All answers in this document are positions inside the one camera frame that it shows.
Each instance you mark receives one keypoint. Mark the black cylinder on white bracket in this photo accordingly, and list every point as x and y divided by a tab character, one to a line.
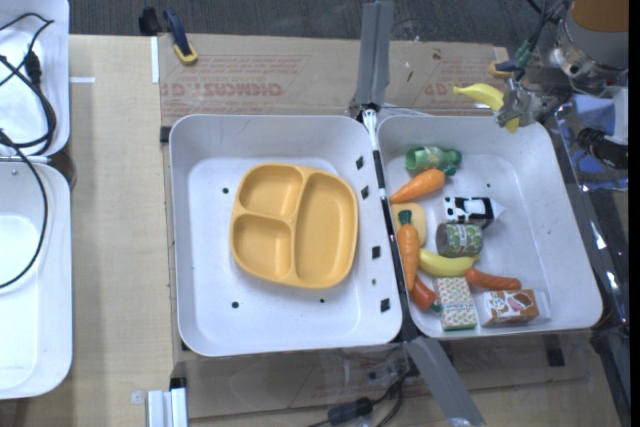
605	147

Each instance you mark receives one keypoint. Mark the green plastic bottle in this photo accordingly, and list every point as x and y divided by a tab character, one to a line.
430	157

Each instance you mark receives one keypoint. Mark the orange carrot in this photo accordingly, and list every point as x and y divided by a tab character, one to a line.
422	185
408	247

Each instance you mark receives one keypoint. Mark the brown and white carton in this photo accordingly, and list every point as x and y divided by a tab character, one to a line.
510	307

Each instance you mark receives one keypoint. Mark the yellow bread slice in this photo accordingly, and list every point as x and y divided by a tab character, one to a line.
419	215

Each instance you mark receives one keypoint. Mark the yellow banana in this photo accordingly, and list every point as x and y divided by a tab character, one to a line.
482	93
445	266

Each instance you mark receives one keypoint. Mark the green can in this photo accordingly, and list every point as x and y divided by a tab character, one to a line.
460	240

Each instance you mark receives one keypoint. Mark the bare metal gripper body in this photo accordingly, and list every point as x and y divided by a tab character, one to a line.
575	70

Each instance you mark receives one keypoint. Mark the black and white carton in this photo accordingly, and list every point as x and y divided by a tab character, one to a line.
467	210

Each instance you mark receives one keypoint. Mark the yellow patterned carton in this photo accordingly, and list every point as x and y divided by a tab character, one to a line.
455	305

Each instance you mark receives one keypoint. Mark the white plastic tray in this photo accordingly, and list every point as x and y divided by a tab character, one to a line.
210	265
545	235

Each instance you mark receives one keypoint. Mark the yellow divided plate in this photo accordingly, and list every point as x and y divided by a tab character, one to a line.
325	225

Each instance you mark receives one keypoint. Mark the orange sausage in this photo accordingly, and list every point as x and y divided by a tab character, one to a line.
495	281
424	296

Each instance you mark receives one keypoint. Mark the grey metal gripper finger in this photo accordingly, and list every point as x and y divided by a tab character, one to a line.
532	111
509	110

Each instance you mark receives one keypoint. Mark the brown cardboard board red print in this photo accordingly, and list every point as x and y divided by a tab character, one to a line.
280	80

